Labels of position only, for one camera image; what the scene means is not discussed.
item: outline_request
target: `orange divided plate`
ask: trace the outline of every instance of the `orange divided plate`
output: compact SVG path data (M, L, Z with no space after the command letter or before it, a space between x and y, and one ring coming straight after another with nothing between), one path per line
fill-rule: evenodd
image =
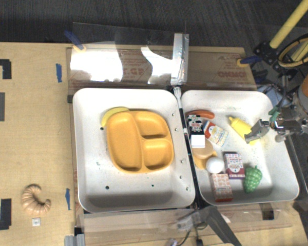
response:
M107 145L113 164L126 173L162 170L174 159L164 118L150 111L125 111L107 122Z

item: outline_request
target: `yellow pole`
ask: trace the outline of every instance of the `yellow pole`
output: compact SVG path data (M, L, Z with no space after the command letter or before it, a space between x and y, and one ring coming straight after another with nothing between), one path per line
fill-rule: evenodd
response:
M271 48L278 48L286 36L292 31L295 25L300 21L304 14L308 11L308 0L302 0L298 7L286 20L281 29L277 32L274 38L269 43Z
M302 60L303 57L308 53L308 41L305 41L301 46L292 54L291 59L294 62Z

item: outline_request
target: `yellow banana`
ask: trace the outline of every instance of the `yellow banana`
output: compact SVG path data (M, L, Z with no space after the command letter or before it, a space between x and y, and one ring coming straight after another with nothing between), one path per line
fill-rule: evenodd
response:
M118 107L118 108L113 108L113 109L108 110L102 118L102 121L101 121L102 127L106 126L106 123L111 116L113 116L116 113L120 113L120 112L124 112L124 111L129 111L129 109L124 108L124 107Z

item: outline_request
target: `white ball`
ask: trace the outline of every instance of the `white ball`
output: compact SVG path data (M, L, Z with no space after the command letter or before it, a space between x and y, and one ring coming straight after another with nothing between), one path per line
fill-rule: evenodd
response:
M206 162L206 170L212 174L218 174L225 169L225 163L222 158L211 157Z

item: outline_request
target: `wooden table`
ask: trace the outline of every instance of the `wooden table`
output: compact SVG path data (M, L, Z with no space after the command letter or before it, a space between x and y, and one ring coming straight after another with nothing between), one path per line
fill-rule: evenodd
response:
M8 230L0 231L0 245L64 245L74 234L74 186L69 104L67 103L66 49L70 44L0 43L0 59L12 62L12 79L3 79L5 121L0 121L0 204L11 198ZM56 65L62 66L62 82ZM21 194L32 183L41 186L39 199L50 199L50 211L41 225L32 226ZM65 198L70 190L71 210ZM243 245L308 245L300 217L292 211L291 227L238 232ZM204 245L221 243L216 235L203 237ZM165 245L165 241L126 244ZM192 238L184 245L195 245Z

